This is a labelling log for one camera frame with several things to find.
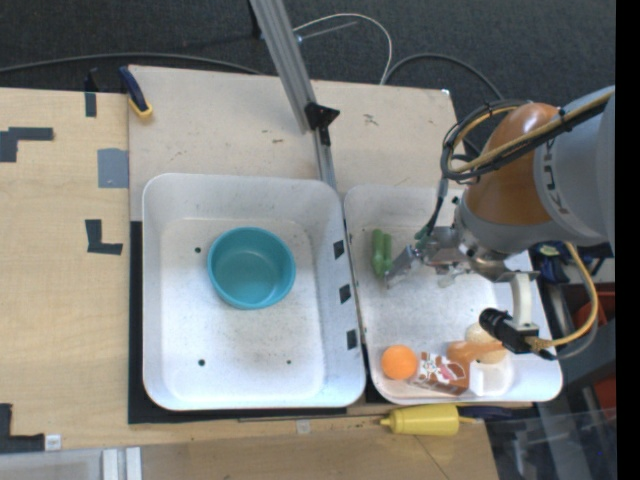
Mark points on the yellow squeeze bottle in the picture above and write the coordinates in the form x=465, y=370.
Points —
x=425, y=419

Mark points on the white plastic tray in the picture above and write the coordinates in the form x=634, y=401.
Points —
x=240, y=348
x=425, y=313

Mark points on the pale yellow round toy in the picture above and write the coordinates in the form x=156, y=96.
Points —
x=477, y=333

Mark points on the green pea pod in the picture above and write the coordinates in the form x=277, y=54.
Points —
x=380, y=253

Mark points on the black cylinder on white bracket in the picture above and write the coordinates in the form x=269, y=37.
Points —
x=505, y=329

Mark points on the pale wood board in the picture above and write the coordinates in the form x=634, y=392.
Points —
x=225, y=128

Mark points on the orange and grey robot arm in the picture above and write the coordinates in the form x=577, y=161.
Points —
x=515, y=193

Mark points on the brown and white carton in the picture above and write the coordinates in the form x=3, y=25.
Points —
x=440, y=375

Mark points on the teal bowl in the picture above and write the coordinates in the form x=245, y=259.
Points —
x=250, y=268

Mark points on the orange ball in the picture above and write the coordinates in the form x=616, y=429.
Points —
x=399, y=362

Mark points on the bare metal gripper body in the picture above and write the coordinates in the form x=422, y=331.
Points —
x=452, y=250

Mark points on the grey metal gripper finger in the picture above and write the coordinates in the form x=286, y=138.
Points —
x=402, y=265

